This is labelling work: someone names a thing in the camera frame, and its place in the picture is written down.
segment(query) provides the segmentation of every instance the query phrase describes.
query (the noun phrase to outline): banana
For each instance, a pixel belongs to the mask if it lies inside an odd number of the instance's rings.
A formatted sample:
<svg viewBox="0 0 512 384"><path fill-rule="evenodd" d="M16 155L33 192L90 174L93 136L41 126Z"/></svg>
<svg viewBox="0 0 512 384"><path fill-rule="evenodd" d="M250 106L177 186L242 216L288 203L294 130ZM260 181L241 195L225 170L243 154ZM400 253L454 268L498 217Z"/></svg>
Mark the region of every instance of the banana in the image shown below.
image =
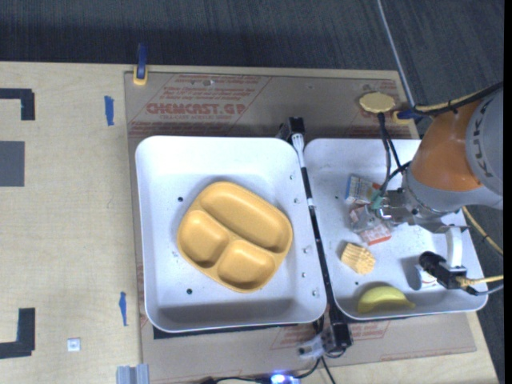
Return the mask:
<svg viewBox="0 0 512 384"><path fill-rule="evenodd" d="M367 290L359 299L358 312L368 313L377 306L391 305L395 306L407 306L410 309L416 307L416 305L407 300L404 293L399 289L392 286L379 286Z"/></svg>

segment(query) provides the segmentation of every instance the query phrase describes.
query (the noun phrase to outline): white tray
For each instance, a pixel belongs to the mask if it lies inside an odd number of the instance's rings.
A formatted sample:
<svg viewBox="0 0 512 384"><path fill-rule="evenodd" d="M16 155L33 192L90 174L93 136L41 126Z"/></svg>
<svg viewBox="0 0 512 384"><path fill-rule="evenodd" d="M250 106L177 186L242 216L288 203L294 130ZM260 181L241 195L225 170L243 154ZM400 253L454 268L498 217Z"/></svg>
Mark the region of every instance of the white tray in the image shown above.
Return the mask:
<svg viewBox="0 0 512 384"><path fill-rule="evenodd" d="M177 333L312 322L326 293L298 158L275 138L151 137L137 148L145 305L160 330ZM206 186L231 181L267 200L290 220L294 241L268 284L232 291L189 264L176 232Z"/></svg>
<svg viewBox="0 0 512 384"><path fill-rule="evenodd" d="M401 162L412 159L418 140L395 140ZM419 226L402 224L389 241L370 246L376 258L374 270L367 275L356 274L340 261L347 242L363 245L360 237L350 230L349 206L344 200L346 184L351 174L381 183L386 172L386 156L379 139L316 139L306 146L305 160L310 177L314 203L317 207L318 227L326 253L326 260L338 307L356 320L398 318L424 314L478 310L486 304L486 296L471 296L462 290L447 290L442 286L414 290L414 264L426 250L446 257L446 237L432 234ZM401 184L397 175L388 189ZM444 217L446 224L465 225L462 213ZM469 278L481 278L482 269L468 231L462 233L462 264ZM416 304L412 310L377 311L360 314L358 300L372 286L389 284L400 289ZM485 290L485 284L476 286Z"/></svg>

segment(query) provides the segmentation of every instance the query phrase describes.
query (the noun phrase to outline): gray square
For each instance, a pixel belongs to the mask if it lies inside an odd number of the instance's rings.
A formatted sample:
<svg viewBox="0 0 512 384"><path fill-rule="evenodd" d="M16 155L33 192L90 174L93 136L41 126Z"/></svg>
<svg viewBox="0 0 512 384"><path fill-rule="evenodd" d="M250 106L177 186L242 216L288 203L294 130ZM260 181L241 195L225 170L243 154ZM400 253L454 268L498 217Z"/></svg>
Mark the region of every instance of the gray square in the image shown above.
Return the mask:
<svg viewBox="0 0 512 384"><path fill-rule="evenodd" d="M0 186L25 186L23 141L0 141Z"/></svg>

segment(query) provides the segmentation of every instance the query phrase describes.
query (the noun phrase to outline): beige tabletop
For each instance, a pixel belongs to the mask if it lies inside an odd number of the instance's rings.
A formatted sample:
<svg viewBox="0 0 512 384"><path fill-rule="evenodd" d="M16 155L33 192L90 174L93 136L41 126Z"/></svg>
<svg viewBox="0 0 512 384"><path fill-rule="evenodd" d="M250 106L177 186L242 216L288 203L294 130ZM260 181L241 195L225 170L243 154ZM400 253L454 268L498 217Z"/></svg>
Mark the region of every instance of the beige tabletop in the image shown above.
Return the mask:
<svg viewBox="0 0 512 384"><path fill-rule="evenodd" d="M36 120L22 121L19 100L0 100L0 141L25 143L24 186L0 186L0 342L16 340L18 309L36 311L35 351L0 359L0 382L114 383L118 366L142 362L123 85L131 68L0 63L0 88L30 88L36 101ZM105 96L114 100L113 125L106 123ZM478 317L467 317L475 352L332 372L343 383L497 382ZM80 351L68 351L69 338L80 338ZM319 370L303 382L329 381Z"/></svg>

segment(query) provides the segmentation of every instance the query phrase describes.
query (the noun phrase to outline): white square marker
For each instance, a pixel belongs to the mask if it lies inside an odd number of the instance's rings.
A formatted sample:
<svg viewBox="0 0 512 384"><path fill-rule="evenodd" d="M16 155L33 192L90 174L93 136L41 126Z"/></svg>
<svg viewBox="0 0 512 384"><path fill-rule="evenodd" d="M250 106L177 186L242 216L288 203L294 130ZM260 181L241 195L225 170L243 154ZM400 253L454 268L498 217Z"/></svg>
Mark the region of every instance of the white square marker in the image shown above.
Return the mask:
<svg viewBox="0 0 512 384"><path fill-rule="evenodd" d="M68 351L80 351L82 349L80 338L68 338L67 339L67 350Z"/></svg>

